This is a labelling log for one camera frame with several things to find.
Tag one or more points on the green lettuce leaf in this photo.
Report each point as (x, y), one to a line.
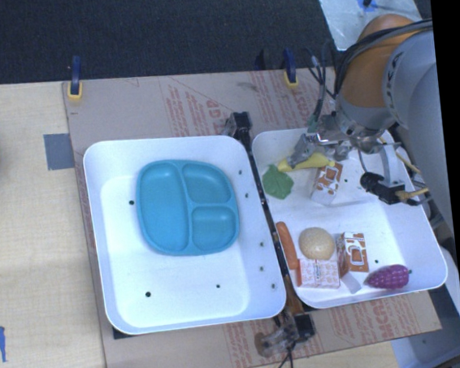
(277, 184)

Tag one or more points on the blue divided plate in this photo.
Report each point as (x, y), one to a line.
(175, 209)

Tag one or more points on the white plastic tray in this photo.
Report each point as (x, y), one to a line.
(383, 244)
(184, 290)

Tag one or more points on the thin black and white rod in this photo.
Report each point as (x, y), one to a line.
(266, 208)

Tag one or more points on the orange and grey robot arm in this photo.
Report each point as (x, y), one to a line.
(411, 78)

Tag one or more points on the brown cardboard board, red print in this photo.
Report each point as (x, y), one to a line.
(124, 108)

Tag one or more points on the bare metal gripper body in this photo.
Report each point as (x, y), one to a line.
(342, 128)

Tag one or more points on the orange carrot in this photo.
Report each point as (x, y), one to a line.
(287, 242)

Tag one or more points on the yellow banana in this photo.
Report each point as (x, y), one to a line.
(321, 162)

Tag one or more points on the beige bread bun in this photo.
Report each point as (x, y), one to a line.
(316, 243)

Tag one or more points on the purple grapes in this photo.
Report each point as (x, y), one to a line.
(387, 278)

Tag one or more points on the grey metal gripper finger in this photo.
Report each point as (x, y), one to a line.
(302, 152)
(338, 152)

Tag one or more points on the black cylinder on white bracket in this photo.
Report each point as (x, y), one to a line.
(382, 189)

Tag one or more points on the flat orange and white packet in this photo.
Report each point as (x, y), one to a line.
(319, 274)

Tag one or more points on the orange and white carton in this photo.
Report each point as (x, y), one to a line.
(326, 185)
(353, 254)

